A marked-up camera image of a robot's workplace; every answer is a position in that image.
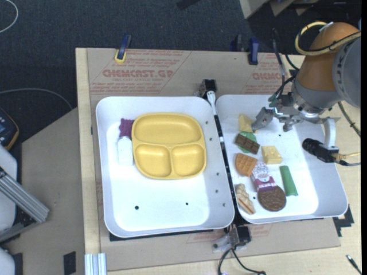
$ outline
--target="dark carpet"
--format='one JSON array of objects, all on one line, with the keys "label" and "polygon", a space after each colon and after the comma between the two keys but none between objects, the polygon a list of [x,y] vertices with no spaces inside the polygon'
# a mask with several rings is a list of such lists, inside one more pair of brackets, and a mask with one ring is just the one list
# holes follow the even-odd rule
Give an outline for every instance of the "dark carpet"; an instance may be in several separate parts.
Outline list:
[{"label": "dark carpet", "polygon": [[[124,33],[131,48],[230,51],[241,34],[256,37],[260,52],[272,52],[271,30],[281,53],[296,54],[294,38],[315,20],[358,24],[361,0],[320,0],[302,15],[289,7],[274,16],[265,4],[244,19],[239,0],[11,0],[16,23],[0,33],[0,107],[18,124],[23,142],[70,107],[77,106],[75,48],[118,48]],[[0,0],[0,30],[15,16]]]}]

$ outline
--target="yellow divided plate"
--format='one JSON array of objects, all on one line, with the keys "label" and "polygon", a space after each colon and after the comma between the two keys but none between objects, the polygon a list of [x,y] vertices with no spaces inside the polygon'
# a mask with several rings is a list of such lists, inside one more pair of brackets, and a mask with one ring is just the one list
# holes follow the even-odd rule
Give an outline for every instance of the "yellow divided plate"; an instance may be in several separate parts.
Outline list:
[{"label": "yellow divided plate", "polygon": [[132,125],[139,171],[155,179],[194,177],[206,166],[204,134],[196,119],[180,113],[148,113]]}]

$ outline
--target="bread piece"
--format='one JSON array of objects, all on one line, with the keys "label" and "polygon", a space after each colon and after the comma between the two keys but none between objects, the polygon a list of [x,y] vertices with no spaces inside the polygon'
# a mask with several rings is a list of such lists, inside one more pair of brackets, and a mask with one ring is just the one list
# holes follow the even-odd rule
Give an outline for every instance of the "bread piece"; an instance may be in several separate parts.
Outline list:
[{"label": "bread piece", "polygon": [[242,183],[237,186],[236,198],[238,204],[245,210],[247,214],[252,215],[256,212],[253,203],[246,192],[245,185]]}]

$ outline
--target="black cable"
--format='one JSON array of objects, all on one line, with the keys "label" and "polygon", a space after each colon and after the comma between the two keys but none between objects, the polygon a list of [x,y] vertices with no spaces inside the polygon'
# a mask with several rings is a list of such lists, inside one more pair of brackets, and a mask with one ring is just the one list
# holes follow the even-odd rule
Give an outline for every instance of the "black cable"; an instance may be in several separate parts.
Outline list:
[{"label": "black cable", "polygon": [[276,46],[276,41],[277,40],[279,41],[280,40],[280,37],[279,37],[279,34],[278,34],[277,30],[275,28],[273,28],[271,30],[271,41],[272,41],[273,51],[275,53],[275,56],[276,56],[276,58],[278,60],[279,66],[280,66],[280,72],[282,73],[282,85],[280,86],[280,91],[279,91],[279,94],[278,94],[278,98],[279,98],[283,94],[283,89],[284,89],[284,86],[286,84],[286,82],[285,82],[286,71],[284,69],[282,58],[279,55],[278,47]]},{"label": "black cable", "polygon": [[286,57],[286,59],[287,59],[287,61],[288,61],[289,65],[291,65],[295,70],[299,70],[299,68],[293,64],[293,62],[292,62],[292,61],[291,61],[291,59],[289,58],[288,54],[284,54],[284,55],[285,55],[285,57]]},{"label": "black cable", "polygon": [[54,91],[50,91],[48,89],[39,89],[39,88],[8,89],[6,91],[0,91],[0,95],[4,95],[4,94],[7,94],[7,93],[24,92],[24,91],[36,91],[36,92],[50,93],[52,95],[55,95],[55,96],[59,97],[62,101],[64,101],[66,103],[66,105],[70,108],[70,110],[73,109],[73,107],[68,102],[68,100],[65,99],[64,97],[62,97],[62,95],[60,95],[60,94],[58,94],[58,93],[56,93]]},{"label": "black cable", "polygon": [[255,270],[252,270],[252,269],[248,269],[245,265],[242,264],[242,262],[240,261],[240,259],[238,258],[236,252],[235,252],[235,247],[233,248],[230,248],[228,250],[226,250],[223,255],[221,256],[220,260],[219,260],[219,263],[218,263],[218,275],[222,275],[222,271],[221,271],[221,265],[225,259],[225,257],[228,255],[228,253],[232,251],[232,253],[235,255],[235,258],[237,259],[238,263],[241,265],[242,268],[244,268],[245,270],[249,271],[249,272],[252,272],[252,273],[255,273],[257,275],[266,275],[266,272],[265,271],[255,271]]},{"label": "black cable", "polygon": [[278,88],[278,90],[276,90],[276,92],[275,92],[274,94],[276,94],[276,95],[278,95],[278,97],[280,97],[280,96],[282,95],[282,93],[283,93],[284,86],[285,86],[286,84],[290,83],[291,81],[294,81],[294,76],[291,76],[290,78],[288,78],[288,79],[284,82],[284,84],[282,84],[282,85]]},{"label": "black cable", "polygon": [[335,163],[337,163],[339,165],[342,165],[342,166],[359,166],[359,165],[361,165],[361,162],[358,162],[358,163],[348,163],[348,162],[346,162],[344,160],[340,160],[340,161],[337,161]]},{"label": "black cable", "polygon": [[240,261],[240,259],[238,258],[236,252],[234,249],[231,249],[232,250],[232,253],[235,255],[235,258],[237,259],[237,262],[242,266],[242,268],[244,268],[245,270],[249,271],[249,272],[252,272],[252,273],[256,273],[257,275],[266,275],[266,272],[265,271],[255,271],[255,270],[252,270],[252,269],[248,269],[245,267],[245,265],[243,265]]},{"label": "black cable", "polygon": [[339,108],[340,108],[340,110],[341,110],[342,114],[344,115],[344,117],[345,117],[346,121],[348,121],[348,123],[350,124],[350,127],[352,127],[352,128],[354,129],[354,131],[356,132],[356,134],[357,134],[359,137],[361,137],[361,131],[356,127],[355,122],[353,122],[353,121],[350,119],[350,117],[349,117],[348,113],[345,111],[345,108],[344,108],[343,104],[342,104],[341,102],[338,102],[338,106],[339,106]]}]

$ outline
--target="blue clamp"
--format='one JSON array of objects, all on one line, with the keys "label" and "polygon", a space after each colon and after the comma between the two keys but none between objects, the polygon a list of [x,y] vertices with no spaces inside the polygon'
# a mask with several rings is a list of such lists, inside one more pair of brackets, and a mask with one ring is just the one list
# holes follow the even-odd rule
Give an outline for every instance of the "blue clamp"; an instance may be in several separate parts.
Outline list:
[{"label": "blue clamp", "polygon": [[126,49],[130,46],[130,42],[131,42],[131,35],[124,34],[124,37],[123,37],[122,43],[121,43],[121,47],[116,52],[116,55],[115,55],[115,62],[116,63],[118,63],[118,64],[124,63],[125,58],[126,58]]},{"label": "blue clamp", "polygon": [[248,54],[248,63],[250,65],[257,65],[258,61],[257,61],[257,51],[259,50],[259,41],[257,40],[257,38],[252,37],[248,43],[248,49],[249,49],[249,54]]}]

